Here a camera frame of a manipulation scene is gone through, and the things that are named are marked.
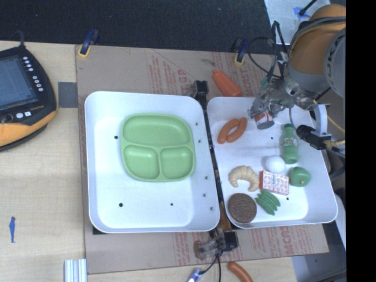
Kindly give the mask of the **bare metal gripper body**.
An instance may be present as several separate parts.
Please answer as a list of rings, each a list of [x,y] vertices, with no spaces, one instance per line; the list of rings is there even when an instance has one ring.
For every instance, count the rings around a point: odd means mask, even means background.
[[[261,98],[270,104],[297,105],[303,90],[294,79],[266,79],[261,83]]]

